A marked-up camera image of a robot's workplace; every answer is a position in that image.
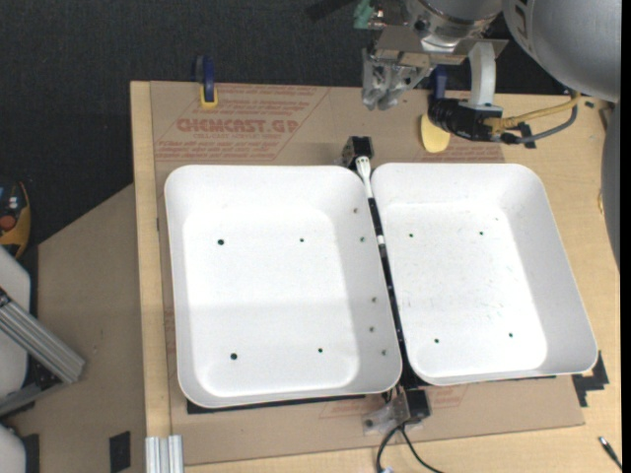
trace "wooden table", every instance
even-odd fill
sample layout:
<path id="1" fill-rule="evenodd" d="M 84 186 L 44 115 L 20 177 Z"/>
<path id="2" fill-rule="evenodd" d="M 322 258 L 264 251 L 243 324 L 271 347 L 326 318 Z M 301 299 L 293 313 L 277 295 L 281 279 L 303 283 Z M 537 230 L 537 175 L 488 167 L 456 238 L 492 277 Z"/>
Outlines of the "wooden table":
<path id="1" fill-rule="evenodd" d="M 132 132 L 138 230 L 140 296 L 143 335 L 145 410 L 148 436 L 172 433 L 162 301 L 157 199 L 152 135 L 151 83 L 131 84 Z M 414 91 L 411 100 L 427 94 Z M 507 114 L 522 113 L 559 102 L 554 97 L 503 95 L 496 104 Z M 597 438 L 606 437 L 621 458 L 620 285 L 598 205 L 600 156 L 604 129 L 600 101 L 582 105 L 575 124 L 544 139 L 536 151 L 504 146 L 507 163 L 531 168 L 543 180 L 570 264 L 602 352 L 610 384 L 591 392 L 586 424 L 578 428 L 519 433 L 473 439 L 423 443 L 422 457 L 446 472 L 458 471 L 616 471 Z M 388 125 L 390 112 L 381 121 Z M 533 131 L 558 124 L 566 114 L 534 121 Z M 375 450 L 337 452 L 257 459 L 186 468 L 202 472 L 373 472 Z M 404 445 L 391 445 L 384 457 L 396 473 L 422 471 Z"/>

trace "yellow cable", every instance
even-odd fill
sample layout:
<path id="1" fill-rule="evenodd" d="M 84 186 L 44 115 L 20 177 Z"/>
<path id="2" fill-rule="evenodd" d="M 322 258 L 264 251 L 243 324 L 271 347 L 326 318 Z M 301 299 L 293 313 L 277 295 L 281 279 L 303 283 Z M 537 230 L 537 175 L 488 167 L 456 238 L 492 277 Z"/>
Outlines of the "yellow cable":
<path id="1" fill-rule="evenodd" d="M 540 110 L 534 110 L 533 112 L 516 115 L 514 117 L 488 117 L 484 119 L 484 124 L 491 127 L 491 133 L 493 135 L 498 135 L 504 130 L 517 127 L 522 122 L 526 122 L 537 117 L 543 117 L 545 115 L 555 114 L 557 112 L 561 112 L 562 110 L 572 108 L 579 102 L 580 99 L 580 92 L 572 92 L 572 98 L 564 103 L 561 103 L 560 105 L 542 108 Z"/>

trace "wooden edge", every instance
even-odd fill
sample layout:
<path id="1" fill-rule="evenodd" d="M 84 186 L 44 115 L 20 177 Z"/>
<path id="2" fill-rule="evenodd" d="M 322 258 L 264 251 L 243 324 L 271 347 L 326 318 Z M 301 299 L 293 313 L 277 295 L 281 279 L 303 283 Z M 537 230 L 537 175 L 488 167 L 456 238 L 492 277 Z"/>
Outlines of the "wooden edge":
<path id="1" fill-rule="evenodd" d="M 147 436 L 167 437 L 171 434 L 172 428 L 171 405 L 165 342 L 160 241 L 156 221 L 158 219 L 158 206 L 149 82 L 131 82 L 130 95 L 145 383 L 145 420 Z"/>

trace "black pen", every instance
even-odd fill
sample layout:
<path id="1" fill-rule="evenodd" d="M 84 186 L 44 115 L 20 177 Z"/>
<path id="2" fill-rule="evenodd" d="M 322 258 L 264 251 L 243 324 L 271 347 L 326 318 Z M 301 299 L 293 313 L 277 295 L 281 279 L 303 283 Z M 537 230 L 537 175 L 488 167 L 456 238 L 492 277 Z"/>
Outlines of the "black pen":
<path id="1" fill-rule="evenodd" d="M 613 448 L 611 447 L 609 442 L 603 437 L 599 437 L 598 440 L 600 441 L 602 448 L 604 448 L 604 451 L 607 452 L 607 454 L 609 455 L 609 457 L 611 457 L 611 459 L 613 459 L 613 462 L 615 462 L 618 465 L 618 467 L 622 469 L 622 463 L 620 462 L 620 460 L 618 459 L 618 456 L 613 451 Z"/>

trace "dark fabric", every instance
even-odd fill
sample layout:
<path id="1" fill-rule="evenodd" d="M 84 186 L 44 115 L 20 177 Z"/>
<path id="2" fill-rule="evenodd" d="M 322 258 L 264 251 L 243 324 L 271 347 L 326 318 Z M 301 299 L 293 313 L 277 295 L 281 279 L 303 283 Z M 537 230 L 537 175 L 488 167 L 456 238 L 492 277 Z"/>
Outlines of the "dark fabric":
<path id="1" fill-rule="evenodd" d="M 186 81 L 204 53 L 219 82 L 360 86 L 357 2 L 310 18 L 322 1 L 0 0 L 0 173 L 25 183 L 32 241 L 131 183 L 131 80 Z M 467 88 L 465 68 L 450 75 Z M 511 44 L 498 91 L 558 85 Z"/>

